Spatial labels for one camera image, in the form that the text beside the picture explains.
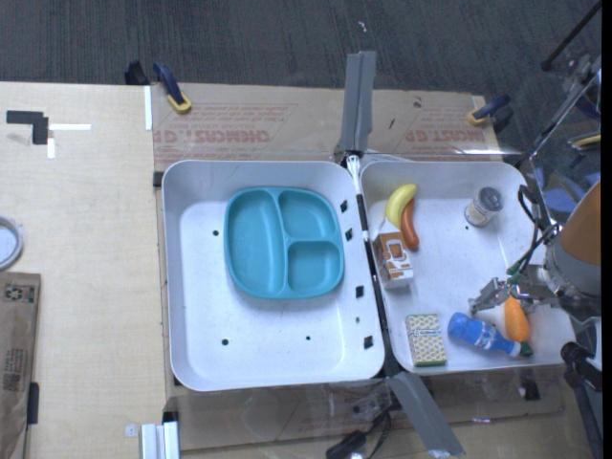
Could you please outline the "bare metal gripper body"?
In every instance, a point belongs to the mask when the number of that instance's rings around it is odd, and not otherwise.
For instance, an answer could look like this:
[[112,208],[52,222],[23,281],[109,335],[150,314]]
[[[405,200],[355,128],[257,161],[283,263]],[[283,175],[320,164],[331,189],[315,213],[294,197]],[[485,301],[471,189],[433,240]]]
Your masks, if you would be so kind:
[[521,295],[548,298],[549,305],[559,305],[574,294],[574,286],[549,263],[529,265],[509,286],[510,295],[517,300]]

